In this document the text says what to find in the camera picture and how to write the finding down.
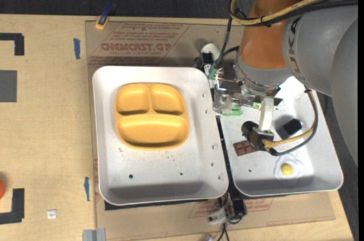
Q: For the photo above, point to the orange round object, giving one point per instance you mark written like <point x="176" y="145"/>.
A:
<point x="1" y="190"/>

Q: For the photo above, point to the black cylinder on white bracket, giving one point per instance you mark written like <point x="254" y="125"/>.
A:
<point x="257" y="136"/>

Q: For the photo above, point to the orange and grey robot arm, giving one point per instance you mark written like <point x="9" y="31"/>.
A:
<point x="312" y="49"/>

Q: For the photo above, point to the white and yellow fried egg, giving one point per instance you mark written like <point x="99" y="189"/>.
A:
<point x="287" y="168"/>

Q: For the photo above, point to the white plastic tray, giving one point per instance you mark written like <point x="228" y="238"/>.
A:
<point x="256" y="177"/>
<point x="159" y="168"/>

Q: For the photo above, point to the small white square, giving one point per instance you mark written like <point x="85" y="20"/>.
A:
<point x="51" y="213"/>

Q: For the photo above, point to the brown cardboard board red print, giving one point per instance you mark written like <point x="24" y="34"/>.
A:
<point x="136" y="46"/>

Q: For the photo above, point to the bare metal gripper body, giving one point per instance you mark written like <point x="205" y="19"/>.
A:
<point x="231" y="87"/>

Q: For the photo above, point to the brown chocolate bar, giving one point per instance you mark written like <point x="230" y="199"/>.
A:
<point x="242" y="148"/>

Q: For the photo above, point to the small black box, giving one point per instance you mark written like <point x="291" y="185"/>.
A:
<point x="292" y="126"/>

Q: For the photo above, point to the yellow divided plate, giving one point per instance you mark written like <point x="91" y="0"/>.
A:
<point x="152" y="126"/>

